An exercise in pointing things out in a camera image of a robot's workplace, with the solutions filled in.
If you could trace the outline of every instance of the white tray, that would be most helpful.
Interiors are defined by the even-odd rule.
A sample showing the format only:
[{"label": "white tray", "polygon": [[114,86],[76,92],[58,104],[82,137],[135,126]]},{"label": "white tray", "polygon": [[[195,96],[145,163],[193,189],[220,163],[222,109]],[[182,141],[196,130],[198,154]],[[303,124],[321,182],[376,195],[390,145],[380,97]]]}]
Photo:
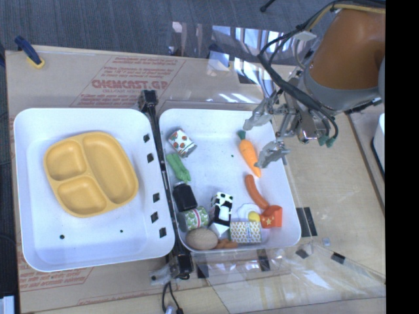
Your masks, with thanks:
[{"label": "white tray", "polygon": [[[110,133],[122,145],[139,179],[139,191],[122,207],[78,218],[55,198],[43,156],[61,139],[96,130]],[[156,258],[171,251],[174,230],[144,114],[133,109],[26,109],[14,121],[14,142],[23,254],[30,266],[59,271]],[[153,161],[148,162],[148,154]]]},{"label": "white tray", "polygon": [[[245,203],[253,203],[244,183],[246,174],[251,173],[245,163],[238,144],[237,131],[243,128],[249,111],[225,111],[211,109],[168,109],[160,116],[160,132],[165,154],[175,152],[168,142],[169,136],[182,128],[197,148],[187,158],[184,166],[191,174],[189,183],[198,205],[209,211],[210,199],[218,191],[233,196],[232,220],[238,220],[238,209]],[[275,140],[270,124],[254,127],[246,132],[258,154],[269,142]],[[171,189],[179,182],[173,169],[167,165]],[[287,247],[301,238],[301,226],[285,169],[281,160],[272,162],[262,169],[261,178],[255,176],[259,192],[271,205],[283,207],[283,224],[280,228],[263,230],[260,244],[241,245],[238,250]],[[186,244],[186,233],[179,231],[181,240],[189,250],[197,252]]]}]

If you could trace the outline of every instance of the toy sausage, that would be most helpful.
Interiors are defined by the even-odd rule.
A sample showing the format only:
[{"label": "toy sausage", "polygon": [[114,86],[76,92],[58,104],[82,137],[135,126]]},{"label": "toy sausage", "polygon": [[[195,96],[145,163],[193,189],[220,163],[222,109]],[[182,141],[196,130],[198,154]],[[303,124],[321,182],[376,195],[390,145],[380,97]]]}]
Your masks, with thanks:
[{"label": "toy sausage", "polygon": [[249,192],[252,200],[261,208],[266,209],[269,207],[269,203],[261,196],[256,188],[255,178],[253,175],[246,175],[244,182],[246,184],[247,191]]}]

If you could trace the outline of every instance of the blue clamp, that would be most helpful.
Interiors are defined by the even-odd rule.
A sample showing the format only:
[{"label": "blue clamp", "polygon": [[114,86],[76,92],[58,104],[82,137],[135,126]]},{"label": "blue clamp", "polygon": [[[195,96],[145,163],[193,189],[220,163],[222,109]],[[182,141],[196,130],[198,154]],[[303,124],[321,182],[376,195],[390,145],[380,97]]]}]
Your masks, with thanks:
[{"label": "blue clamp", "polygon": [[27,60],[32,64],[32,66],[40,69],[44,66],[45,61],[39,57],[38,53],[35,49],[31,46],[27,40],[25,40],[22,36],[16,36],[14,42],[27,54]]}]

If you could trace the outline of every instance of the patterned can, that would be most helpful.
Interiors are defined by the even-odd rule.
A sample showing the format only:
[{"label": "patterned can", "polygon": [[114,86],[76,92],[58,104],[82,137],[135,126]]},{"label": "patterned can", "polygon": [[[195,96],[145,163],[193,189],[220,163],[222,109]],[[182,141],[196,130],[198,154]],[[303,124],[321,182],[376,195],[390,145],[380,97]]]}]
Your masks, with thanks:
[{"label": "patterned can", "polygon": [[231,222],[231,240],[237,243],[260,243],[262,242],[260,222]]},{"label": "patterned can", "polygon": [[180,157],[187,157],[197,147],[182,129],[173,132],[169,142]]},{"label": "patterned can", "polygon": [[202,226],[207,226],[209,217],[208,213],[202,206],[198,206],[188,211],[177,214],[177,221],[182,232],[197,229]]}]

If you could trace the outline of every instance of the red toy block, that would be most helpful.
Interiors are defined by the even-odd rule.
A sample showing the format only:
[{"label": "red toy block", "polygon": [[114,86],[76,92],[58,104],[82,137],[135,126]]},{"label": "red toy block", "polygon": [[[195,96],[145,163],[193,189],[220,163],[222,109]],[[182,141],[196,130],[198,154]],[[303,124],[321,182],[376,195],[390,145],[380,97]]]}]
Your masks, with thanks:
[{"label": "red toy block", "polygon": [[282,227],[282,207],[271,205],[261,214],[262,228]]}]

